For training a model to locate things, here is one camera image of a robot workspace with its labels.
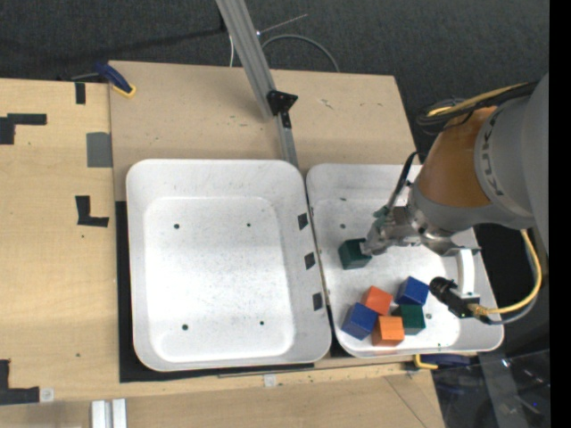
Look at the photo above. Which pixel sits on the blue cube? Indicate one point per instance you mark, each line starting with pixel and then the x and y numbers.
pixel 359 321
pixel 412 290

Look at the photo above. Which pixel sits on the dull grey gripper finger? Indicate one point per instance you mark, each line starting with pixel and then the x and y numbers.
pixel 383 243
pixel 368 246

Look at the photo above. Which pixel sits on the orange cube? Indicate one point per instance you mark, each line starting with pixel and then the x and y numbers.
pixel 388 330
pixel 377 299

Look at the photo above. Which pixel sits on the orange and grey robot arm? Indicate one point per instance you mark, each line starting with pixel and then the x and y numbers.
pixel 504 167

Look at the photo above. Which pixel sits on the pale wood board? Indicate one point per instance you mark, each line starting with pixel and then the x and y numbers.
pixel 201 114

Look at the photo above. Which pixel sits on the green cube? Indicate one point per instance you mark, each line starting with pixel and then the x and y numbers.
pixel 412 319
pixel 352 254

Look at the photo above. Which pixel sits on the white plastic tray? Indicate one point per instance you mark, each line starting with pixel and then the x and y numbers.
pixel 388 270
pixel 214 274

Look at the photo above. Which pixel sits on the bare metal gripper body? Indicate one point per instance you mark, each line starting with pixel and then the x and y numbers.
pixel 408 228

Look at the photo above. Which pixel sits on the black cylinder on white bracket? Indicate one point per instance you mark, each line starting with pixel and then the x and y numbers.
pixel 450 294

